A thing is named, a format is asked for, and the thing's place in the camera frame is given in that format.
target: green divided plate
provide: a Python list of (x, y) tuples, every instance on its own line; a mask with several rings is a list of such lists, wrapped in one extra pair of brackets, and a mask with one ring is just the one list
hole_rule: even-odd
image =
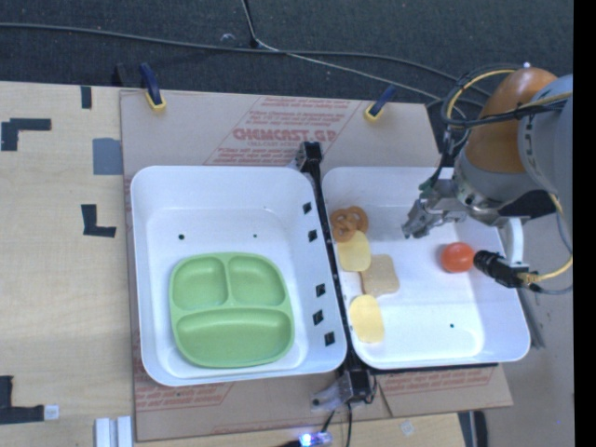
[(169, 279), (169, 312), (177, 347), (203, 367), (273, 362), (294, 341), (283, 276), (261, 255), (224, 252), (181, 260)]

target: toy tomato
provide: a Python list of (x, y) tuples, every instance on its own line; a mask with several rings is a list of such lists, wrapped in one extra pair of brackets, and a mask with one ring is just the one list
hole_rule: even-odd
[(474, 264), (474, 250), (464, 242), (450, 243), (440, 253), (440, 264), (451, 273), (467, 272)]

